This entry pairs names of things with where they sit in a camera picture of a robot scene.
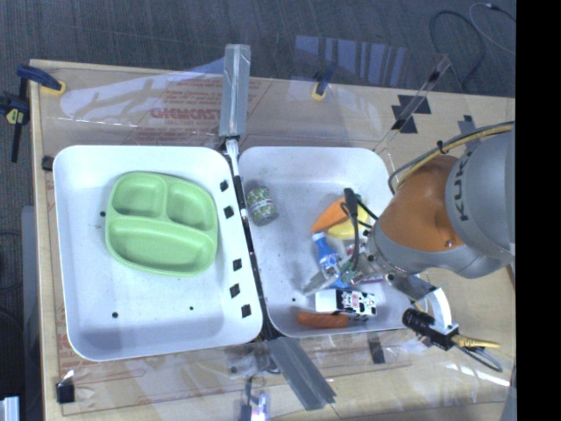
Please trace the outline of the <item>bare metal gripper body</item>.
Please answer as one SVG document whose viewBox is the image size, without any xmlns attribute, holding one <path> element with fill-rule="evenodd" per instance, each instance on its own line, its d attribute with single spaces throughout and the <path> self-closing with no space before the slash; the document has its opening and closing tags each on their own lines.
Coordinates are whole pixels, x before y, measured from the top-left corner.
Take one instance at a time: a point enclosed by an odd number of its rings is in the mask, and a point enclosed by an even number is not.
<svg viewBox="0 0 561 421">
<path fill-rule="evenodd" d="M 381 275 L 393 273 L 394 267 L 379 254 L 360 254 L 341 264 L 339 280 L 346 286 L 356 286 Z"/>
</svg>

